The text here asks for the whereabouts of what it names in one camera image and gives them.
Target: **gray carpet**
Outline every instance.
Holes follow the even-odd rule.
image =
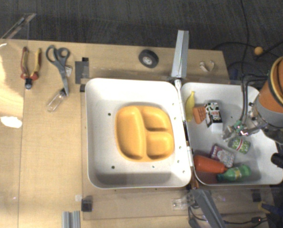
[[[250,44],[269,48],[283,39],[283,0],[243,0]],[[240,0],[0,0],[0,36],[22,13],[37,13],[30,39],[175,47],[178,29],[190,31],[190,48],[246,42]],[[244,45],[224,45],[227,64],[242,58]],[[283,55],[283,44],[273,50]],[[265,73],[275,57],[260,62],[247,51],[247,72]]]

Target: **red and yellow pliers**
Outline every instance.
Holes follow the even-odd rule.
[[[26,89],[31,89],[32,81],[37,80],[39,78],[38,73],[39,73],[40,66],[41,66],[41,53],[42,53],[42,50],[39,48],[35,56],[35,59],[36,59],[35,67],[31,75],[29,75],[28,67],[27,67],[27,59],[28,59],[29,51],[27,47],[23,48],[22,59],[21,59],[21,70],[22,70],[21,78],[25,80]]]

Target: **wooden table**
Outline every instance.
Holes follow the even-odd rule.
[[[12,41],[0,52],[0,117],[15,116],[20,128],[5,127],[0,121],[0,228],[61,227],[63,211],[80,210],[82,195],[81,100],[75,84],[75,69],[69,78],[69,97],[49,113],[46,104],[63,85],[56,67],[45,58],[49,45],[71,51],[67,64],[89,58],[90,74],[111,77],[165,75],[171,72],[174,48],[147,48],[155,51],[159,64],[149,69],[140,64],[145,47],[80,44],[48,41]],[[20,58],[28,46],[29,67],[42,48],[39,80],[24,89],[20,79]],[[215,62],[210,73],[199,69],[199,62]],[[228,80],[220,51],[189,50],[188,75],[202,80]],[[82,220],[81,227],[189,227],[187,216]]]

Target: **toy wheel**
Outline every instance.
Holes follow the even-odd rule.
[[[138,58],[141,64],[148,68],[154,68],[158,64],[158,56],[150,50],[143,50]]]

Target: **orange divided plate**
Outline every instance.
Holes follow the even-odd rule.
[[[135,162],[168,158],[174,151],[174,136],[169,116],[146,105],[121,108],[116,115],[115,135],[118,151]]]

